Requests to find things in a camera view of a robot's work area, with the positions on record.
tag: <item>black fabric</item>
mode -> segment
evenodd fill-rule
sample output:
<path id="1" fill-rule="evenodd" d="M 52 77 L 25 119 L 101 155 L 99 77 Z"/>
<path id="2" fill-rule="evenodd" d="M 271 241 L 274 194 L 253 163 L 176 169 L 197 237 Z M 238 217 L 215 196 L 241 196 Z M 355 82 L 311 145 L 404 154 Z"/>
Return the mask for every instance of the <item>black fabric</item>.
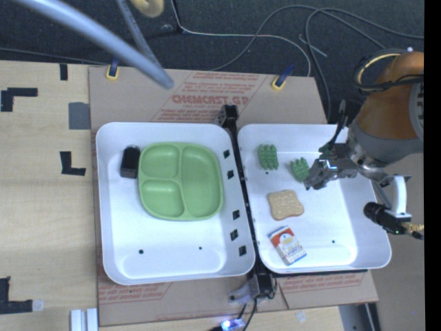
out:
<path id="1" fill-rule="evenodd" d="M 113 0 L 64 0 L 96 19 L 113 32 L 133 43 L 123 18 Z M 183 34 L 178 30 L 170 0 L 156 19 L 132 12 L 147 42 L 164 68 L 211 70 L 234 58 L 248 43 L 244 37 L 209 37 Z M 176 0 L 182 24 L 195 32 L 214 34 L 253 34 L 273 11 L 288 5 L 312 8 L 337 8 L 359 15 L 391 30 L 406 34 L 424 34 L 424 0 Z M 58 26 L 15 3 L 0 0 L 0 48 L 24 49 L 65 57 L 111 63 L 112 55 L 83 37 Z M 262 34 L 277 34 L 291 39 L 306 51 L 305 22 L 313 12 L 305 8 L 286 9 L 274 16 Z M 353 17 L 332 12 L 354 24 L 386 48 L 407 48 L 424 51 L 424 41 L 382 31 Z M 351 86 L 353 69 L 363 57 L 380 48 L 367 38 L 324 14 L 310 21 L 311 44 L 327 57 L 316 54 L 331 95 L 331 122 L 338 120 L 341 99 L 360 103 L 358 92 Z M 49 62 L 74 62 L 52 57 L 38 57 L 0 50 L 0 59 Z M 306 58 L 294 46 L 276 39 L 257 38 L 248 51 L 225 68 L 231 72 L 279 74 L 294 63 L 293 75 L 307 74 Z M 324 106 L 326 92 L 317 69 L 311 75 L 318 83 Z"/>

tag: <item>green object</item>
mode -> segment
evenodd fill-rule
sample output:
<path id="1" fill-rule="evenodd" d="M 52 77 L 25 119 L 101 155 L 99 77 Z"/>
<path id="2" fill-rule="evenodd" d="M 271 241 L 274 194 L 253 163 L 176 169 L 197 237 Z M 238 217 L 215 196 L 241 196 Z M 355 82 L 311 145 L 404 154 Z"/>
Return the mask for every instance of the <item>green object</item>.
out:
<path id="1" fill-rule="evenodd" d="M 154 217 L 196 221 L 222 208 L 223 182 L 215 154 L 190 143 L 155 143 L 139 157 L 139 193 Z"/>
<path id="2" fill-rule="evenodd" d="M 258 148 L 258 157 L 263 169 L 277 170 L 277 149 L 274 145 L 260 145 Z"/>
<path id="3" fill-rule="evenodd" d="M 304 181 L 309 176 L 309 166 L 303 157 L 291 162 L 291 169 L 294 177 L 299 181 Z"/>

